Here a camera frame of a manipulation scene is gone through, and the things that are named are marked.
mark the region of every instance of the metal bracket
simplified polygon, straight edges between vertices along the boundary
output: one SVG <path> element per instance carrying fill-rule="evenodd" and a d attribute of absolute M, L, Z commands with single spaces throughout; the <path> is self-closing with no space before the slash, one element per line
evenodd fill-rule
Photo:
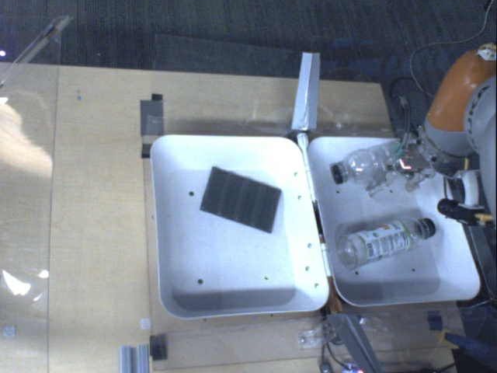
<path fill-rule="evenodd" d="M 329 319 L 320 322 L 314 329 L 302 330 L 297 335 L 299 347 L 302 350 L 318 349 L 330 342 L 339 343 L 339 338 Z"/>
<path fill-rule="evenodd" d="M 311 195 L 312 204 L 316 204 L 316 192 L 314 188 L 314 180 L 312 179 L 311 165 L 309 163 L 309 138 L 306 133 L 297 134 L 297 144 L 302 151 L 302 157 L 304 159 L 305 175 L 308 178 L 309 194 Z"/>
<path fill-rule="evenodd" d="M 149 373 L 148 345 L 122 346 L 119 350 L 119 373 Z"/>
<path fill-rule="evenodd" d="M 321 62 L 318 53 L 303 53 L 298 77 L 292 130 L 314 130 L 318 125 L 318 88 Z"/>
<path fill-rule="evenodd" d="M 14 62 L 4 71 L 0 71 L 0 88 L 7 83 L 9 78 L 22 71 L 25 68 L 25 64 L 31 62 L 71 21 L 72 18 L 70 16 L 58 16 L 54 18 Z"/>
<path fill-rule="evenodd" d="M 347 347 L 350 356 L 364 373 L 384 372 L 356 316 L 333 314 L 328 319 Z"/>
<path fill-rule="evenodd" d="M 326 276 L 332 277 L 332 265 L 329 262 L 328 247 L 326 246 L 326 243 L 321 244 L 321 253 L 323 255 L 323 263 L 325 264 Z"/>

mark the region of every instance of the black bottle cap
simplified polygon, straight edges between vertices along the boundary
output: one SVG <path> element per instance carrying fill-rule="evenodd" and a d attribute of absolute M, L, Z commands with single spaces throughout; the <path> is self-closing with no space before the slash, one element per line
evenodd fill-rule
<path fill-rule="evenodd" d="M 416 233 L 423 239 L 428 239 L 435 235 L 435 223 L 429 218 L 421 218 L 415 223 Z"/>
<path fill-rule="evenodd" d="M 336 184 L 343 183 L 342 170 L 340 170 L 339 165 L 332 165 L 332 176 Z"/>

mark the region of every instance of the clear acrylic panel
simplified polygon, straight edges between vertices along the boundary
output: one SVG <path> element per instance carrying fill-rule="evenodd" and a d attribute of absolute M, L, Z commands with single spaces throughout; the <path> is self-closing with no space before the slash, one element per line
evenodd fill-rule
<path fill-rule="evenodd" d="M 44 21 L 47 25 L 51 19 Z M 0 16 L 0 72 L 43 30 Z M 0 88 L 0 371 L 48 371 L 50 200 L 60 37 Z"/>

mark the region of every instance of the bottle label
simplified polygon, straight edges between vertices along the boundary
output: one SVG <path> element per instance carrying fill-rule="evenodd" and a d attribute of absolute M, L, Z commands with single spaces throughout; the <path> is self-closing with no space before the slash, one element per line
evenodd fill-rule
<path fill-rule="evenodd" d="M 411 245 L 411 234 L 400 221 L 389 222 L 370 231 L 357 232 L 366 248 L 367 260 L 379 260 Z"/>

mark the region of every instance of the bottle cap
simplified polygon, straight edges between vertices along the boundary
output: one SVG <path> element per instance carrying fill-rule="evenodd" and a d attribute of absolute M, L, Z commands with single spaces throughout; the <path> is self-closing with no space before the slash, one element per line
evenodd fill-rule
<path fill-rule="evenodd" d="M 342 237 L 336 243 L 338 248 L 338 254 L 343 265 L 345 265 L 350 270 L 357 267 L 359 260 L 357 256 L 357 249 L 353 245 L 352 241 L 348 236 Z"/>
<path fill-rule="evenodd" d="M 344 183 L 340 165 L 338 164 L 332 165 L 332 176 L 333 176 L 333 181 L 335 181 L 335 184 L 339 185 L 341 183 Z"/>
<path fill-rule="evenodd" d="M 428 239 L 435 235 L 435 223 L 429 218 L 421 218 L 415 223 L 415 232 L 422 239 Z"/>

